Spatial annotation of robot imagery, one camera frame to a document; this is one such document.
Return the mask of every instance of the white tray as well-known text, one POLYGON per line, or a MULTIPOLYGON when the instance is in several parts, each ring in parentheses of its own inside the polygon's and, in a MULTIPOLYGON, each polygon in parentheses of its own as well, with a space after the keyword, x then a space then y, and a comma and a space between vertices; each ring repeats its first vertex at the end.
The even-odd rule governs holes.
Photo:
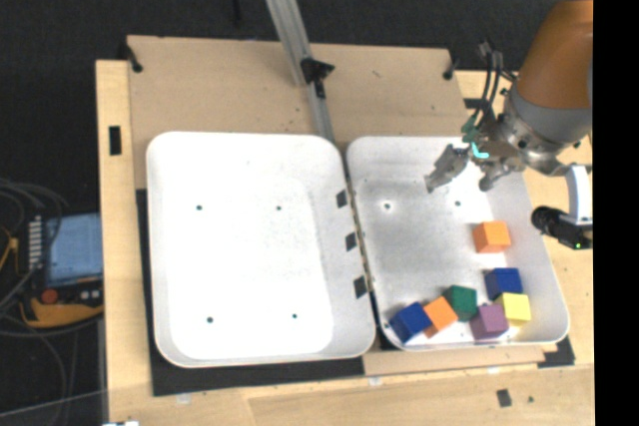
POLYGON ((155 338, 183 367, 356 357, 374 340, 343 163, 317 136, 147 150, 155 338))
POLYGON ((464 147, 460 138, 445 137, 365 137, 348 147, 354 204, 384 334, 409 351, 561 340, 568 332, 568 311, 542 236, 530 221, 523 176, 501 178, 483 193, 481 171, 469 163, 429 194, 424 177, 448 144, 464 147), (493 219, 506 221, 512 245, 499 253, 476 253, 472 228, 493 219), (499 266, 519 269, 532 317, 524 326, 476 342, 468 323, 458 321, 405 345, 388 326, 399 310, 416 301, 426 304, 453 284, 475 288, 479 304, 488 303, 483 273, 499 266))

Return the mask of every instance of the wooden table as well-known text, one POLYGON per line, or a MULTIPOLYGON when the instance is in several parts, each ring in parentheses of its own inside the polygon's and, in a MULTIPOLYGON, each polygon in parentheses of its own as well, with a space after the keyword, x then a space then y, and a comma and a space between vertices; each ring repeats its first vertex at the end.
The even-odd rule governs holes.
MULTIPOLYGON (((188 395, 153 395, 135 190, 144 150, 180 130, 314 133, 306 93, 293 85, 279 42, 131 36, 144 71, 96 63, 104 232, 109 418, 173 424, 594 424, 593 253, 551 238, 571 324, 574 364, 539 368, 558 347, 389 352, 363 357, 364 376, 188 395), (113 145, 119 135, 121 148, 113 145), (507 392, 502 406, 498 391, 507 392)), ((483 72, 457 71, 444 49, 312 45, 335 65, 325 80, 337 146, 362 135, 458 135, 463 98, 478 98, 483 72)), ((589 144, 561 156, 591 163, 589 144)), ((561 179, 524 173, 534 206, 566 210, 561 179)))

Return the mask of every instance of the black mat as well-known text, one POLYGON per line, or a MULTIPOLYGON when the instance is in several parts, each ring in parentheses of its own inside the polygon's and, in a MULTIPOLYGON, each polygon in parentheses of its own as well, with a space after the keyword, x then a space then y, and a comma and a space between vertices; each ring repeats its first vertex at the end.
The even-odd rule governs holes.
POLYGON ((147 191, 136 191, 138 223, 140 228, 140 252, 144 275, 145 306, 151 355, 153 393, 156 396, 198 392, 230 387, 277 385, 319 380, 334 380, 363 375, 361 357, 319 362, 295 362, 260 364, 239 367, 186 369, 165 359, 153 336, 153 304, 149 272, 149 232, 147 215, 147 191))

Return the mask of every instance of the black cable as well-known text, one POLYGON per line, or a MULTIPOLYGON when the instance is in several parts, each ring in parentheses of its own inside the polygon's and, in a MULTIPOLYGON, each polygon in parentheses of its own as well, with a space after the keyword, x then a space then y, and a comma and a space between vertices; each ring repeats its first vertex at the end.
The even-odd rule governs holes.
POLYGON ((483 106, 481 119, 479 120, 479 123, 477 123, 477 128, 480 128, 483 125, 484 120, 487 118, 488 112, 492 108, 492 104, 495 101, 495 97, 497 96, 497 89, 499 87, 499 77, 501 77, 501 69, 503 67, 503 58, 501 52, 495 51, 491 57, 494 60, 493 65, 495 68, 495 78, 492 83, 492 89, 490 90, 490 98, 488 99, 488 102, 483 106))
POLYGON ((67 201, 62 196, 60 196, 60 194, 53 192, 46 187, 42 187, 41 185, 35 185, 32 183, 18 183, 16 184, 16 186, 26 191, 35 192, 36 194, 40 194, 41 196, 51 198, 54 201, 64 204, 65 206, 69 205, 67 201))
MULTIPOLYGON (((7 318, 11 318, 12 320, 15 320, 15 318, 13 318, 11 316, 6 316, 6 317, 7 318)), ((76 332, 78 330, 81 330, 81 329, 89 326, 89 325, 92 325, 92 324, 96 323, 101 317, 102 317, 102 314, 99 314, 97 316, 92 317, 91 319, 83 321, 82 323, 77 323, 77 324, 75 324, 73 326, 68 326, 68 327, 64 327, 64 328, 58 328, 56 330, 47 330, 46 332, 37 331, 37 334, 38 334, 38 337, 54 337, 56 335, 63 335, 63 334, 68 334, 70 332, 76 332)), ((26 333, 26 332, 13 332, 11 330, 0 330, 0 336, 16 337, 16 338, 31 338, 34 335, 32 333, 26 333)))
POLYGON ((71 397, 73 396, 73 386, 76 379, 76 366, 78 365, 78 331, 73 334, 73 349, 71 351, 71 369, 69 371, 69 381, 67 385, 67 399, 64 403, 64 414, 62 424, 69 424, 69 411, 71 410, 71 397))
POLYGON ((0 320, 5 317, 7 314, 9 314, 9 311, 18 304, 18 299, 17 298, 13 298, 12 300, 10 300, 10 302, 4 306, 4 309, 0 310, 0 320))
POLYGON ((36 197, 22 190, 20 187, 11 183, 9 180, 0 179, 0 188, 9 190, 11 192, 14 192, 15 194, 23 196, 24 198, 28 199, 33 205, 33 207, 36 209, 41 209, 45 207, 44 204, 42 204, 42 202, 40 202, 36 197))
POLYGON ((54 424, 56 424, 56 422, 58 421, 58 418, 60 417, 60 414, 62 412, 62 405, 64 404, 64 400, 67 397, 67 387, 68 387, 67 386, 67 372, 66 372, 66 369, 64 367, 64 362, 62 361, 62 357, 58 353, 58 350, 56 350, 56 348, 53 346, 53 344, 51 344, 49 339, 47 339, 40 332, 38 332, 37 330, 35 330, 31 326, 27 325, 26 323, 23 323, 22 321, 19 321, 19 320, 15 319, 15 318, 13 318, 11 316, 6 316, 6 319, 9 319, 12 322, 17 323, 18 325, 26 328, 35 337, 40 339, 45 344, 45 346, 49 349, 49 351, 53 355, 53 358, 56 361, 56 364, 58 365, 58 369, 59 369, 59 373, 60 373, 60 386, 62 388, 62 392, 60 393, 61 394, 61 400, 58 403, 58 406, 56 407, 56 412, 53 415, 53 417, 51 418, 51 420, 49 421, 49 425, 53 426, 54 424))
POLYGON ((0 198, 5 198, 7 200, 9 200, 15 207, 16 210, 18 211, 18 219, 15 222, 15 226, 11 229, 9 229, 11 231, 11 233, 15 233, 19 228, 20 225, 22 225, 22 222, 24 222, 25 219, 25 210, 24 210, 24 205, 22 204, 22 202, 16 198, 15 196, 7 193, 7 192, 2 192, 0 191, 0 198))
POLYGON ((488 90, 490 88, 490 80, 492 77, 492 64, 493 64, 492 52, 488 51, 487 59, 486 59, 486 82, 484 83, 483 91, 481 92, 481 98, 479 99, 477 108, 475 109, 475 112, 472 114, 473 118, 476 118, 479 115, 479 111, 483 109, 483 104, 486 102, 486 99, 488 98, 488 90))
POLYGON ((11 290, 4 296, 2 300, 0 300, 0 309, 15 295, 17 295, 21 290, 22 286, 33 276, 33 274, 39 269, 39 267, 34 266, 27 273, 25 273, 22 278, 18 281, 16 285, 14 285, 11 290))

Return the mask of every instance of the metal pole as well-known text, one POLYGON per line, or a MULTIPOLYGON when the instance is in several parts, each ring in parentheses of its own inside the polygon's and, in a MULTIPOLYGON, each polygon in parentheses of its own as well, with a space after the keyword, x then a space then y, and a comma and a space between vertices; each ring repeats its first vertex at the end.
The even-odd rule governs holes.
POLYGON ((289 56, 294 80, 296 84, 307 87, 316 129, 322 137, 334 142, 325 98, 318 94, 317 88, 307 82, 302 68, 302 61, 312 59, 313 54, 298 0, 267 0, 267 5, 280 40, 289 56))

